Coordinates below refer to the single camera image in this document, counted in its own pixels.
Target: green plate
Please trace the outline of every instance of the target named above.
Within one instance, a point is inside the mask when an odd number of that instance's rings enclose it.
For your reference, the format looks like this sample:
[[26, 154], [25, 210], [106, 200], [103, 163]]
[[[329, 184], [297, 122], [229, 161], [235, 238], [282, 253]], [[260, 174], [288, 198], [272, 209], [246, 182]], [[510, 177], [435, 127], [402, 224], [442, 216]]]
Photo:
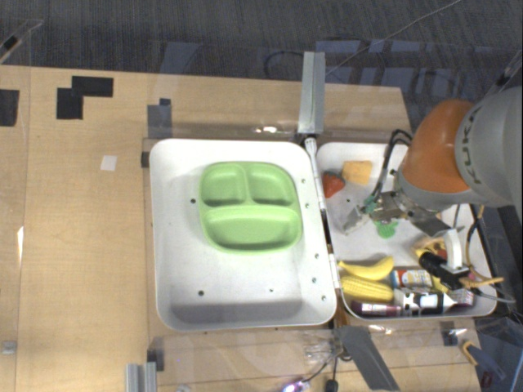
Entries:
[[203, 233], [224, 252], [274, 252], [302, 237], [302, 214], [290, 175], [269, 163], [216, 163], [199, 184]]

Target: green object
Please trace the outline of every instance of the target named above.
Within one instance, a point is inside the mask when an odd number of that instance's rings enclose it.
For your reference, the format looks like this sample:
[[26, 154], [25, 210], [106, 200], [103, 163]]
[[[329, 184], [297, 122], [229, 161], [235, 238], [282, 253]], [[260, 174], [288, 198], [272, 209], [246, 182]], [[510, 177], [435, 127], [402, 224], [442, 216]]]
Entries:
[[216, 163], [199, 182], [199, 215], [211, 245], [224, 252], [274, 252], [302, 237], [291, 176], [269, 163]]
[[392, 222], [380, 222], [375, 221], [376, 229], [378, 230], [378, 235], [384, 239], [391, 238], [396, 233], [396, 226], [398, 226], [398, 221], [393, 220]]

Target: wooden table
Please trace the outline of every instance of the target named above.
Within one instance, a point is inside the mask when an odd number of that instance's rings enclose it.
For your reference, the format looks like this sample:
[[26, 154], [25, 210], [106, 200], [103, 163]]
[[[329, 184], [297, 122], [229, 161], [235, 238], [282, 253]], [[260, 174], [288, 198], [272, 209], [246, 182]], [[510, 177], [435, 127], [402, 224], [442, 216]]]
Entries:
[[[73, 75], [113, 78], [114, 96], [84, 98], [83, 120], [57, 120], [56, 89], [71, 87]], [[175, 128], [238, 122], [288, 127], [297, 121], [301, 83], [0, 66], [0, 88], [20, 90], [22, 117], [29, 118], [30, 108], [30, 126], [19, 120], [15, 127], [0, 128], [7, 153], [2, 171], [11, 170], [4, 180], [25, 180], [21, 164], [27, 161], [25, 206], [23, 185], [12, 189], [8, 198], [21, 216], [4, 225], [12, 234], [23, 220], [25, 240], [21, 280], [15, 272], [0, 281], [0, 340], [17, 336], [18, 342], [16, 354], [0, 355], [0, 390], [123, 390], [126, 364], [145, 362], [148, 333], [158, 324], [147, 311], [149, 217], [140, 161], [147, 105], [171, 99]], [[355, 138], [361, 140], [409, 128], [398, 89], [345, 85], [326, 87], [325, 123], [358, 131]], [[101, 170], [107, 155], [117, 157], [114, 171]], [[16, 268], [15, 240], [10, 240], [12, 245], [0, 249], [1, 262]], [[472, 321], [457, 327], [477, 343]], [[443, 347], [434, 337], [437, 324], [391, 324], [389, 329], [397, 336], [384, 331], [374, 339], [402, 390], [478, 390], [475, 371], [459, 349]], [[423, 335], [412, 335], [420, 329]], [[272, 390], [311, 370], [300, 332], [164, 333], [168, 347], [186, 360], [178, 368], [178, 373], [184, 370], [183, 379], [159, 374], [164, 392], [175, 390], [181, 380], [198, 392]], [[240, 358], [245, 353], [278, 369], [248, 366]], [[367, 390], [353, 363], [341, 364], [337, 378], [341, 391]]]

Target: metal bracket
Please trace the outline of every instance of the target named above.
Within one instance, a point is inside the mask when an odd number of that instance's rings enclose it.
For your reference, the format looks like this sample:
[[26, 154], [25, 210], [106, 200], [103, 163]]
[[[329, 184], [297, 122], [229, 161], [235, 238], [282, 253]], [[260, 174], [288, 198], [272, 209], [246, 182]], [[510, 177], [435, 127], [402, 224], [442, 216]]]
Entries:
[[157, 392], [156, 363], [128, 364], [125, 369], [125, 392]]
[[324, 131], [324, 99], [325, 53], [305, 52], [298, 134], [317, 135]]

